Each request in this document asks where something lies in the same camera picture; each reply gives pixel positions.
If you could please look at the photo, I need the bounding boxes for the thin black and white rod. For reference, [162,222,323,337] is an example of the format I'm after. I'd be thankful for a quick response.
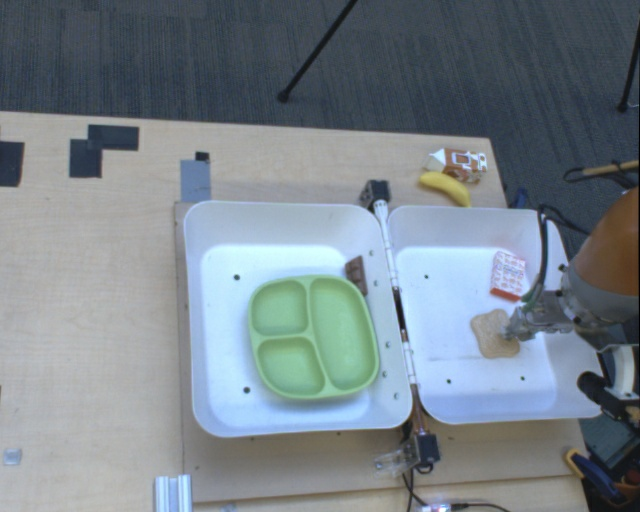
[373,198,427,437]

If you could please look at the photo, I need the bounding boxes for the brown chocolate bar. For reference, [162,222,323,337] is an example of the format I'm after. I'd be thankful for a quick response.
[343,255,372,297]

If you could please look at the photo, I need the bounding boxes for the white plastic tray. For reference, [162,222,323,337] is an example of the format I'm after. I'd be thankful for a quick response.
[386,204,604,426]
[182,199,415,439]

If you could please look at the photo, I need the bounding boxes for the black cylinder on white bracket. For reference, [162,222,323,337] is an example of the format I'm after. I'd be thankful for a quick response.
[576,343,640,422]

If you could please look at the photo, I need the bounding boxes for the orange and white packet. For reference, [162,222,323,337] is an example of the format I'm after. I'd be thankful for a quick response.
[488,249,528,303]

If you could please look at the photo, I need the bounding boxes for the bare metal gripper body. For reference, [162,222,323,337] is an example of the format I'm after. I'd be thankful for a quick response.
[519,279,581,342]

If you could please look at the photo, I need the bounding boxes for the yellow banana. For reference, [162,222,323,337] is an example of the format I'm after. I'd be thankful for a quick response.
[418,170,473,208]

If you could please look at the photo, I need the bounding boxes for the green divided plate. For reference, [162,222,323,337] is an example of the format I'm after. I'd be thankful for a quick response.
[247,274,381,402]

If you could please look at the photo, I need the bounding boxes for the black block with thin wires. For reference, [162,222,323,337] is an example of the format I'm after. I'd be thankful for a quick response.
[358,179,392,207]
[399,431,443,474]

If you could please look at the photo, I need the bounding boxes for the brown and white carton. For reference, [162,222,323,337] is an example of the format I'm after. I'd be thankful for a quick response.
[424,147,489,185]

